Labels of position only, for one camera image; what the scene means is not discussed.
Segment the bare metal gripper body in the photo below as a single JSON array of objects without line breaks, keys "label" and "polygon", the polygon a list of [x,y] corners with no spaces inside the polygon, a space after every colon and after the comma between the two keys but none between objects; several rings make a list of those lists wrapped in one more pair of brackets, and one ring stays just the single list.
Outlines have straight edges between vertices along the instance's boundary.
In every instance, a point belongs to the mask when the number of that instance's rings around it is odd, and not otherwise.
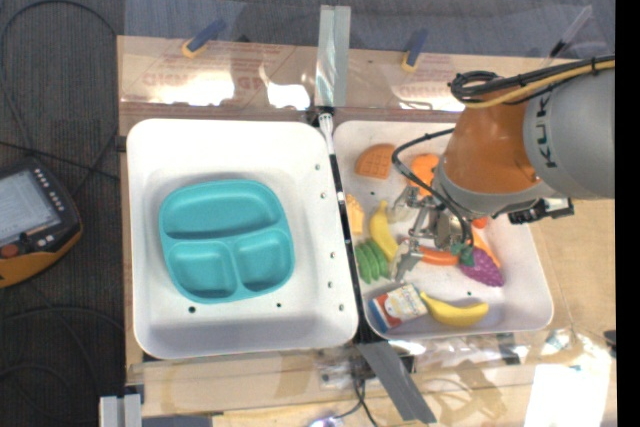
[{"label": "bare metal gripper body", "polygon": [[399,195],[399,205],[417,211],[409,236],[415,240],[432,239],[434,242],[435,221],[440,213],[451,217],[451,245],[471,243],[470,223],[456,210],[451,202],[438,192],[419,195],[418,187],[405,187]]}]

